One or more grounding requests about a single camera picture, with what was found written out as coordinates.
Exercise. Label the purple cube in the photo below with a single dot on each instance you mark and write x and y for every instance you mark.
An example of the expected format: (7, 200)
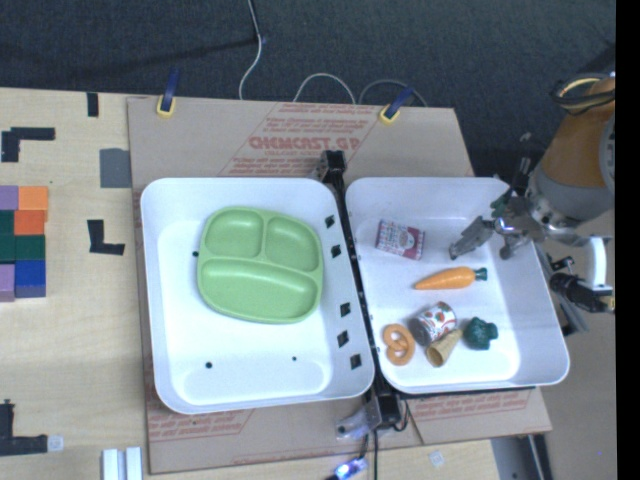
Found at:
(8, 198)
(6, 280)

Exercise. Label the blue cube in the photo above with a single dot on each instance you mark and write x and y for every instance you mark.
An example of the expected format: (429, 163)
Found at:
(30, 275)

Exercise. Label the orange carrot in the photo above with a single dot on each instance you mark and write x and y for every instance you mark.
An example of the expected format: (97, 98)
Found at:
(445, 279)

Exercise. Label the orange cube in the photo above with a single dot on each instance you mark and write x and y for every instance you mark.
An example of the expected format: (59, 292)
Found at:
(33, 199)
(30, 223)

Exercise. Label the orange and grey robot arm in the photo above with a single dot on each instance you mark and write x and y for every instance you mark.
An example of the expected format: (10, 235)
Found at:
(575, 153)

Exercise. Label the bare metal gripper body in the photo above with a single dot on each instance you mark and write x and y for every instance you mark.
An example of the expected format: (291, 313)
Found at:
(540, 225)

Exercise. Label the green broccoli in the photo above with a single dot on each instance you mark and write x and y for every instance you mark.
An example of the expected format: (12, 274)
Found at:
(479, 335)

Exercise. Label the green cube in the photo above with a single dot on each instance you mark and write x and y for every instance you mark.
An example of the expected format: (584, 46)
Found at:
(6, 248)
(30, 247)
(6, 223)

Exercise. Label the brown cardboard board red print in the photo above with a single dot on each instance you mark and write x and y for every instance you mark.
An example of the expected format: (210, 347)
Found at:
(200, 138)

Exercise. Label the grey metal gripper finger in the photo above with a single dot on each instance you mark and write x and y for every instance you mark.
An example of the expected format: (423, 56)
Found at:
(512, 245)
(470, 238)

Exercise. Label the tan ice cream cone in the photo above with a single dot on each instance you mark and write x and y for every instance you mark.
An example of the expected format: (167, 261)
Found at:
(442, 349)

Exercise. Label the green divided plate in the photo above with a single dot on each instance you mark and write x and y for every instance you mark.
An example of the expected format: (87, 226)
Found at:
(260, 278)

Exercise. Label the red and white carton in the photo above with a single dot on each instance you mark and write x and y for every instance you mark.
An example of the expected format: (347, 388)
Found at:
(400, 239)

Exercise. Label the orange pretzel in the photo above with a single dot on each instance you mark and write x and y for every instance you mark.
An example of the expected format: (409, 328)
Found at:
(403, 355)

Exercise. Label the white plastic tray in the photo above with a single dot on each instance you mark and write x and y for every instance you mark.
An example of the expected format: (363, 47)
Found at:
(250, 368)
(450, 203)

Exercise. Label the thin black rod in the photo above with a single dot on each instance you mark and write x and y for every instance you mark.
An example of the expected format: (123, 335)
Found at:
(358, 278)

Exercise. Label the black cylinder on white bracket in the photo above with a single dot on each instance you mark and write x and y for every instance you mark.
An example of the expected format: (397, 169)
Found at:
(580, 292)

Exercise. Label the red and white can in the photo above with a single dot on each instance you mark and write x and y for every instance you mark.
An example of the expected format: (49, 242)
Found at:
(434, 322)

